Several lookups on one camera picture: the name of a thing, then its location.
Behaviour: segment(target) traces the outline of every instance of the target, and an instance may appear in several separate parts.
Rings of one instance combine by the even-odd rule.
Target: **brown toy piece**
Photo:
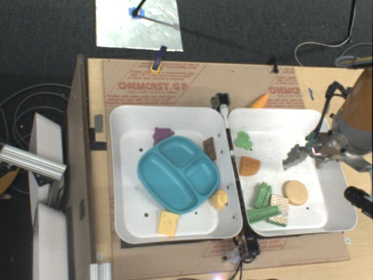
[[[284,197],[289,199],[291,205],[305,204],[308,199],[308,191],[300,181],[287,181],[284,183],[282,190]]]
[[[203,142],[203,150],[207,153],[212,161],[216,160],[215,144],[214,138],[210,137],[209,139]]]
[[[240,176],[254,175],[259,171],[260,166],[261,161],[248,156],[241,156],[239,174]]]

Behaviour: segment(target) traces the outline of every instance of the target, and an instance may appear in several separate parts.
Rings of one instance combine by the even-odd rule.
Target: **blue tape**
[[[142,16],[145,16],[145,10],[143,10],[142,8],[140,8],[139,13],[138,13],[137,16],[132,16],[132,12],[133,12],[135,9],[136,9],[135,7],[130,7],[130,8],[128,9],[128,11],[129,11],[129,15],[131,16],[131,18],[132,18],[133,20],[138,20],[138,19],[141,19]]]
[[[311,88],[308,88],[309,96],[311,97],[311,100],[314,100],[314,93]]]

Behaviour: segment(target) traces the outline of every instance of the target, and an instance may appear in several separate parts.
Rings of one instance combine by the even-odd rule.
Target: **round tan toy cookie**
[[[306,187],[297,180],[290,180],[284,183],[282,188],[284,197],[289,199],[291,205],[302,205],[308,199]]]

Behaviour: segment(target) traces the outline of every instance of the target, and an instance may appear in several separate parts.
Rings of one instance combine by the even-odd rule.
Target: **purple toy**
[[[171,137],[172,135],[175,135],[175,132],[173,132],[170,128],[156,128],[153,135],[153,146],[155,146],[155,144],[161,142],[162,140]]]

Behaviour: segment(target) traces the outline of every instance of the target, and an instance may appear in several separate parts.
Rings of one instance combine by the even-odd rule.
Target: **black carpet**
[[[305,41],[336,44],[346,38],[351,0],[177,0],[184,52],[166,60],[297,65],[294,49]],[[372,42],[373,0],[357,0],[352,40],[340,48],[306,46],[298,57],[306,66],[332,67],[348,47]],[[41,83],[70,85],[76,56],[153,59],[154,51],[96,47],[95,0],[0,0],[0,104],[20,89]],[[368,56],[371,47],[354,49]],[[63,88],[20,94],[2,105],[12,136],[15,107],[31,92],[68,95]],[[63,100],[39,96],[23,107],[65,108]],[[56,111],[42,113],[64,124]],[[22,120],[23,135],[32,117]],[[0,137],[6,129],[0,116]],[[16,188],[27,190],[20,176]],[[14,188],[0,199],[0,279],[31,279],[32,233],[28,196]]]

